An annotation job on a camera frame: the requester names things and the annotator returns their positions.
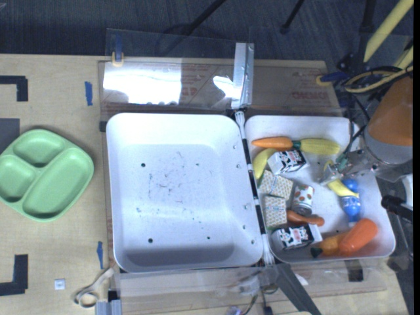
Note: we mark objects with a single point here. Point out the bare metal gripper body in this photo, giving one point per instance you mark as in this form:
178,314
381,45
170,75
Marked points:
357,163

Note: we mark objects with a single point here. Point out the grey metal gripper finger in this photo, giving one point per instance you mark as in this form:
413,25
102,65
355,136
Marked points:
340,176
328,174

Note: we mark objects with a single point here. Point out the yellow banana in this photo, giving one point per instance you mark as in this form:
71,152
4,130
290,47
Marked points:
341,188
260,164

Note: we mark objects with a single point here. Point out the yellow corn cob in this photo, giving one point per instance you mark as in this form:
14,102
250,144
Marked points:
320,146

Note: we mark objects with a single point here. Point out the blue and white bottle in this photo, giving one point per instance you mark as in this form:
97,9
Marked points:
351,205

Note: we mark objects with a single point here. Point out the orange print can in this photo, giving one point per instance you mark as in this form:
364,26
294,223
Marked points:
303,199

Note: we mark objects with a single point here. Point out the cow print carton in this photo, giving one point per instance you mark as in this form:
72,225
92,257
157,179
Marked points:
293,237
287,161

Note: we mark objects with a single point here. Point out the white plastic tray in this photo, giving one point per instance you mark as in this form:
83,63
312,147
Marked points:
328,126
177,189

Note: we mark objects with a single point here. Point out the orange sausage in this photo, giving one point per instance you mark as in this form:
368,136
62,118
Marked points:
305,219

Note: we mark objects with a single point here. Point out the yellow patterned carton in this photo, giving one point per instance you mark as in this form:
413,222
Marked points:
275,212
277,185

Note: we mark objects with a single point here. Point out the thin black and white rod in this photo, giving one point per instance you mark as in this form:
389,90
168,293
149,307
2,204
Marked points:
252,179

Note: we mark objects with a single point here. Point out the green divided plate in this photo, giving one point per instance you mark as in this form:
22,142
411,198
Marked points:
49,179

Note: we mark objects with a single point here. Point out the small white square tag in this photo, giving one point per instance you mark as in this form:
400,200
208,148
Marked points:
59,284

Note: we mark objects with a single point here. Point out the black cylinder on white bracket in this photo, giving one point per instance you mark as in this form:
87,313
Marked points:
395,205

